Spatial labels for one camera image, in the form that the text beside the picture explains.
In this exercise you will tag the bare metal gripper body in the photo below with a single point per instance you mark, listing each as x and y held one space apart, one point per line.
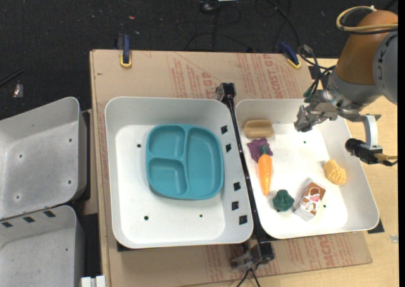
326 107

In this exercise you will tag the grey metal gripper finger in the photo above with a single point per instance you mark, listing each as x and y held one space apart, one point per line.
300 119
310 124

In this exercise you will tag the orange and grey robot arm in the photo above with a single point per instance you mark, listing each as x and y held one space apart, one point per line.
364 55

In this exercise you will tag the white plastic tray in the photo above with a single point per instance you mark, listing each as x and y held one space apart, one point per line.
38 156
300 159
177 219
38 251

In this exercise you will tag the tan toy bread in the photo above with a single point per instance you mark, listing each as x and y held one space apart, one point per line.
259 128

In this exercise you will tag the yellow toy corn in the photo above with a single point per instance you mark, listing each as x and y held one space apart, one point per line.
335 172

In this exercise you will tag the purple toy grapes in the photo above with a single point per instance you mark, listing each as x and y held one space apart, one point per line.
254 150

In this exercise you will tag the orange toy carrot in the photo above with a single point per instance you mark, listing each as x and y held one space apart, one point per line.
265 170

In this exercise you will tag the thin black rod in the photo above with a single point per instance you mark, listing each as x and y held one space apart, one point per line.
245 165

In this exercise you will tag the brown and white carton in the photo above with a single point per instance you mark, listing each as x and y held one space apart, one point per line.
309 202

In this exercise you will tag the green toy broccoli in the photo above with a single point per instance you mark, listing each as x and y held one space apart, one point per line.
283 200

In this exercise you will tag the blue divided plate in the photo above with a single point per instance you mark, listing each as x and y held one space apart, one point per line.
202 159

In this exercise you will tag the brown cardboard board red print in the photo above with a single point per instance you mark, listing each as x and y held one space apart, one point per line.
177 70

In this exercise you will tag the black computer mouse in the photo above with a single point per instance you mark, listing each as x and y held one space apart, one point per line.
209 5

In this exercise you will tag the black cylinder on white bracket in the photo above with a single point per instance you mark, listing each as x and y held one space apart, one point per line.
360 150

